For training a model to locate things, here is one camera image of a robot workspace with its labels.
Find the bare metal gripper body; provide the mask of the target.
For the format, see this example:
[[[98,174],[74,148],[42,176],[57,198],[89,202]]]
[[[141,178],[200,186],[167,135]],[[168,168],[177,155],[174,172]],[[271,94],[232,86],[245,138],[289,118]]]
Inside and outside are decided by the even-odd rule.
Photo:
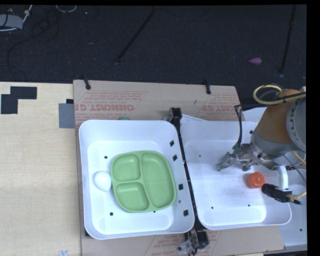
[[[245,160],[258,160],[258,164],[256,165],[263,165],[270,170],[277,165],[274,157],[263,152],[255,144],[243,143],[239,145],[233,153],[235,154],[235,160],[239,162],[240,165],[241,161]]]

